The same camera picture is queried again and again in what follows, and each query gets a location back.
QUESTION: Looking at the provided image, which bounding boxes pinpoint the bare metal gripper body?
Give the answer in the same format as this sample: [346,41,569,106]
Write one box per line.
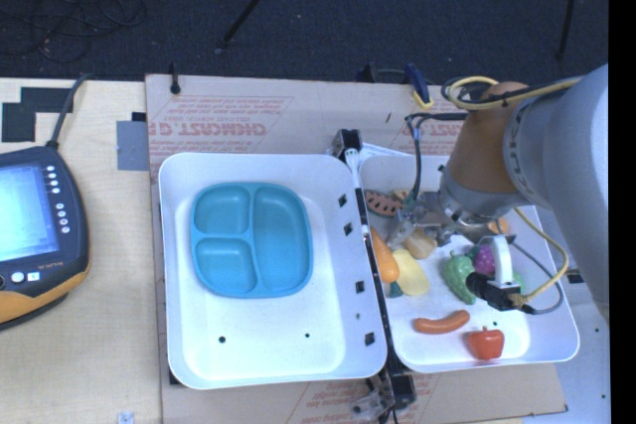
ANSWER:
[400,191,504,240]

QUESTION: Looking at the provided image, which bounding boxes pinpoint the orange carrot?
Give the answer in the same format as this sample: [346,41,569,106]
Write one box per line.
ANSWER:
[369,226,405,299]

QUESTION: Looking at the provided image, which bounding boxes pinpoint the thin black and white rod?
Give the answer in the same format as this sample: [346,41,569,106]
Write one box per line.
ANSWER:
[345,147,401,376]

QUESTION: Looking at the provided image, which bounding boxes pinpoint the tan bread roll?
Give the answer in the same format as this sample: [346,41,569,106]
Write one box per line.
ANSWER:
[401,226,439,261]

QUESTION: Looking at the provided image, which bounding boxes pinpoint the red watermelon slice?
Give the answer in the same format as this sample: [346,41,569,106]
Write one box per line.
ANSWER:
[364,189,404,217]

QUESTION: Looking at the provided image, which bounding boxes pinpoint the yellow corn cob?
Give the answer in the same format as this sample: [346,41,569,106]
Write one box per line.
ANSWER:
[392,247,431,298]

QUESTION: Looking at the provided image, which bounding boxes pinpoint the purple grapes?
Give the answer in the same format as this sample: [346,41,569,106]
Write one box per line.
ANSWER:
[470,243,498,277]

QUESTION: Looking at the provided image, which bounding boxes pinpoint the green grapes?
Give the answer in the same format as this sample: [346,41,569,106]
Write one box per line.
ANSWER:
[442,249,478,306]

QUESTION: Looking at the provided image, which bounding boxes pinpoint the orange sausage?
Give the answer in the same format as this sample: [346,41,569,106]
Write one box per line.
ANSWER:
[412,309,471,336]

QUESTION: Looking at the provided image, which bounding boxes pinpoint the blue divided plate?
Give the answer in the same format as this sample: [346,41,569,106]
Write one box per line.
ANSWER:
[189,182,313,300]

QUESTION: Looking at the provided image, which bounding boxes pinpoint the white plastic tray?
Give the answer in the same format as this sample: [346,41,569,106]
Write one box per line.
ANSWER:
[157,151,389,391]
[358,155,581,374]

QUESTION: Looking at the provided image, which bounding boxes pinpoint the brown cardboard board red print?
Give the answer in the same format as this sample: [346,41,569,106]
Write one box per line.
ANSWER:
[144,72,568,424]

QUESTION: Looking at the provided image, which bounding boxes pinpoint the black cylinder on white bracket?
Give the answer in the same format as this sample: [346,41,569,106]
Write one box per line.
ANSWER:
[465,234,523,313]

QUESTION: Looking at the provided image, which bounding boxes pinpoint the black block with thin wires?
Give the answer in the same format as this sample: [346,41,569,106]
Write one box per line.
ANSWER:
[332,128,362,160]
[375,371,417,414]

